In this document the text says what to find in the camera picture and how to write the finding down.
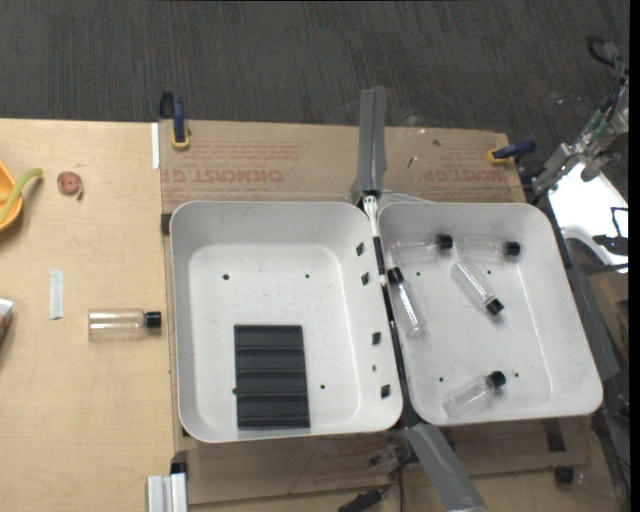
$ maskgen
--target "gray carpet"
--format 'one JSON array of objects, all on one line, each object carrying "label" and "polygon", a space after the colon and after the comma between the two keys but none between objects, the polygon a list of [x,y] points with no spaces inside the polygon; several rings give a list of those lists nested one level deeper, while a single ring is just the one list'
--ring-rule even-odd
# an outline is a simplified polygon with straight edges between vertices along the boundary
[{"label": "gray carpet", "polygon": [[355,125],[384,85],[388,125],[534,139],[535,166],[610,90],[589,34],[628,62],[630,0],[0,0],[0,117],[154,121],[171,90],[191,118]]}]

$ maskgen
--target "empty white tray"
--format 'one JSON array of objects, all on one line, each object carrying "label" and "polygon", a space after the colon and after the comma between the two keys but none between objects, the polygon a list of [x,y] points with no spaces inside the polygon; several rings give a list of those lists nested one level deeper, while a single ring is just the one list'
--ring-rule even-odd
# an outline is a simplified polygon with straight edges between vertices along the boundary
[{"label": "empty white tray", "polygon": [[[401,267],[426,314],[426,341],[400,333],[411,402],[428,423],[453,425],[590,414],[602,401],[593,361],[551,225],[523,204],[393,203],[378,217],[388,254],[398,239],[453,236],[447,256]],[[512,261],[478,259],[505,309],[496,317],[473,304],[451,278],[462,233],[521,244]],[[490,407],[456,419],[445,393],[473,377],[502,371],[507,383]]]},{"label": "empty white tray", "polygon": [[[397,422],[402,396],[360,210],[191,202],[175,211],[170,230],[178,405],[189,434],[217,443],[381,431]],[[235,325],[302,326],[310,428],[238,429]]]}]

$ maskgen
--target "glass vial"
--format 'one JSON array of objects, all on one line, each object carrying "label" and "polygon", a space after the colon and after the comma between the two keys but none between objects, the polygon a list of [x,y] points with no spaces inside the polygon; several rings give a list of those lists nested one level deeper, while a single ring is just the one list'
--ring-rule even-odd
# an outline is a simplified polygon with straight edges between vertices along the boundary
[{"label": "glass vial", "polygon": [[392,301],[396,305],[394,311],[397,311],[400,317],[401,329],[410,339],[424,337],[424,321],[411,284],[405,280],[399,267],[390,269],[387,276],[392,287]]},{"label": "glass vial", "polygon": [[520,244],[493,235],[467,234],[460,238],[458,254],[465,256],[509,258],[520,254]]},{"label": "glass vial", "polygon": [[506,377],[499,371],[476,377],[447,393],[442,400],[442,407],[451,418],[478,411],[489,405],[496,389],[506,382]]},{"label": "glass vial", "polygon": [[162,326],[162,313],[140,308],[90,309],[89,336],[142,335]]},{"label": "glass vial", "polygon": [[553,474],[560,487],[573,491],[576,497],[592,502],[620,505],[627,497],[627,489],[622,482],[614,481],[609,474],[590,468],[557,466]]},{"label": "glass vial", "polygon": [[496,298],[493,287],[482,271],[469,260],[459,260],[451,267],[453,280],[464,290],[469,299],[497,315],[504,305]]},{"label": "glass vial", "polygon": [[398,261],[428,258],[441,251],[453,247],[453,238],[450,235],[436,235],[426,240],[396,241],[390,247],[391,253]]}]

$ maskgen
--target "yellow bowl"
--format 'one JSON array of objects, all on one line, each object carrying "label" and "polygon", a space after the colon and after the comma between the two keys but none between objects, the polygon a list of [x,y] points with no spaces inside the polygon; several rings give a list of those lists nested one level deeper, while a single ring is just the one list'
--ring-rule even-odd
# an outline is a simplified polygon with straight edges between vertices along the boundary
[{"label": "yellow bowl", "polygon": [[[16,184],[16,180],[13,179],[9,170],[0,162],[0,196],[4,194],[8,194],[13,189],[13,186]],[[4,206],[4,201],[0,203],[0,208]],[[22,194],[18,196],[16,202],[13,203],[13,207],[9,211],[9,215],[4,219],[2,223],[0,223],[0,231],[4,231],[8,228],[11,223],[18,218],[20,214],[20,210],[22,210]]]}]

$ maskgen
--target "black bottle cap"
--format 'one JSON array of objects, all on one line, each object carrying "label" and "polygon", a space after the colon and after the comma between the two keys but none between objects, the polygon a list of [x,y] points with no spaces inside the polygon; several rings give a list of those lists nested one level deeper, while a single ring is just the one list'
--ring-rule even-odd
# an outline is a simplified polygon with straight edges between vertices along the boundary
[{"label": "black bottle cap", "polygon": [[504,309],[502,302],[500,302],[498,299],[493,299],[488,304],[485,304],[484,307],[487,308],[487,311],[493,316],[496,316],[498,313],[500,313],[500,311]]},{"label": "black bottle cap", "polygon": [[507,383],[507,378],[504,376],[504,373],[496,371],[492,374],[488,375],[487,378],[493,384],[493,387],[498,389],[500,386],[504,386]]},{"label": "black bottle cap", "polygon": [[387,276],[389,277],[389,282],[391,284],[400,284],[404,281],[404,276],[400,271],[400,267],[393,267],[387,271]]},{"label": "black bottle cap", "polygon": [[162,313],[160,311],[145,313],[144,326],[148,328],[162,327]]},{"label": "black bottle cap", "polygon": [[518,242],[505,242],[504,243],[504,255],[505,256],[517,256],[520,254],[520,244]]},{"label": "black bottle cap", "polygon": [[440,249],[451,249],[453,247],[453,238],[450,235],[436,236],[436,244]]},{"label": "black bottle cap", "polygon": [[553,476],[559,484],[571,485],[576,472],[567,466],[557,466],[553,470]]}]

